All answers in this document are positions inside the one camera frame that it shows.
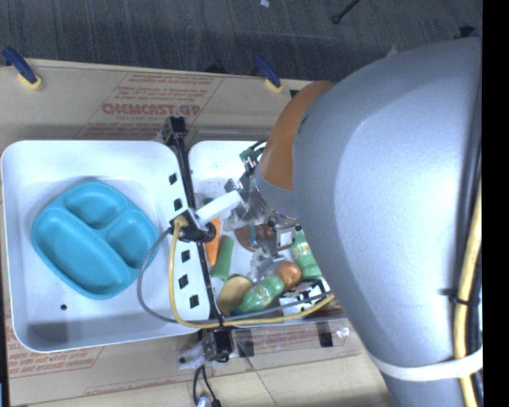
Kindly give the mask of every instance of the brown egg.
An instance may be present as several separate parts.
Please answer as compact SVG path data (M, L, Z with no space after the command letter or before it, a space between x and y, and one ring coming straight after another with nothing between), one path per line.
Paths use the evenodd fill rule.
M277 274L285 283L285 291L290 291L293 287L298 285L302 278L302 270L298 267L298 264L289 261L285 261L279 265Z

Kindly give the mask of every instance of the yellow clamp tip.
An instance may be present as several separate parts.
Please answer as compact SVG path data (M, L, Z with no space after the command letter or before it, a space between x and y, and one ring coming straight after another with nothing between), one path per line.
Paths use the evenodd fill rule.
M33 83L30 83L21 74L17 74L17 80L19 80L22 84L24 84L29 89L32 89L33 91L35 91L42 84L42 79L40 78L39 75L36 75L36 81L34 81Z
M270 89L274 93L281 93L281 91L284 88L284 85L282 83L281 83L281 86L277 87L267 78L264 80L264 84L266 85L266 87L268 89Z

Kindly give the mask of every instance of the blue clamp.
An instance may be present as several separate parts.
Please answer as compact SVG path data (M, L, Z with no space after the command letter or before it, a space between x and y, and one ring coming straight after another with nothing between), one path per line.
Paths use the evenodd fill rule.
M279 93L283 89L283 84L279 80L277 71L271 66L270 62L264 59L262 56L256 56L253 60L255 68L260 70L266 78L266 86L275 93Z
M2 55L19 71L17 79L25 86L30 89L37 89L42 84L42 79L34 73L23 56L13 48L5 47L2 50Z

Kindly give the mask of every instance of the gray carpet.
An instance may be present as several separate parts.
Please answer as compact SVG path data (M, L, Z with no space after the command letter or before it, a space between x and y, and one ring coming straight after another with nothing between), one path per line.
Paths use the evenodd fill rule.
M283 78L338 81L399 51L482 31L483 0L0 0L1 52L27 57L249 75L253 58ZM0 320L0 380L4 378Z

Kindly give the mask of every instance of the blue divided plate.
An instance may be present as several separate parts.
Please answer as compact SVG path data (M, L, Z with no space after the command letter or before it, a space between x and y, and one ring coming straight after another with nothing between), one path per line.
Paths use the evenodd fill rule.
M129 198L99 181L64 192L32 225L32 244L43 261L90 298L112 298L129 287L158 237Z

